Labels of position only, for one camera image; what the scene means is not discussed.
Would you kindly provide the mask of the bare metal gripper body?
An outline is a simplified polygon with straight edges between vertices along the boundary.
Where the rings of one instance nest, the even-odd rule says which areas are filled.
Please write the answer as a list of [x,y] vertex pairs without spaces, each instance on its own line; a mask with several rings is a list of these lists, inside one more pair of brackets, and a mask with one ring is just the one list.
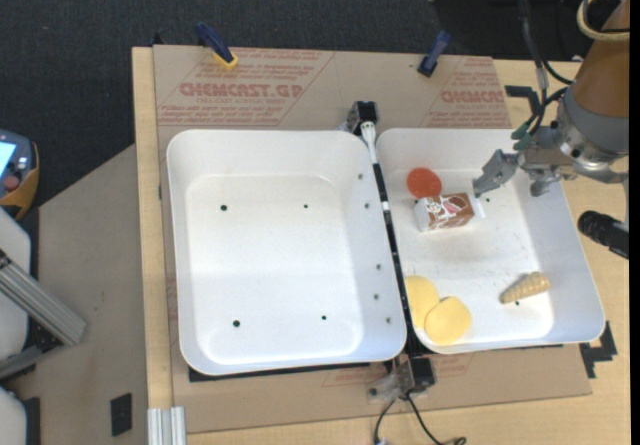
[[570,121],[555,119],[536,132],[518,154],[518,164],[540,181],[582,176],[604,184],[626,183],[629,173],[612,168],[625,153],[600,145],[597,139],[589,138]]

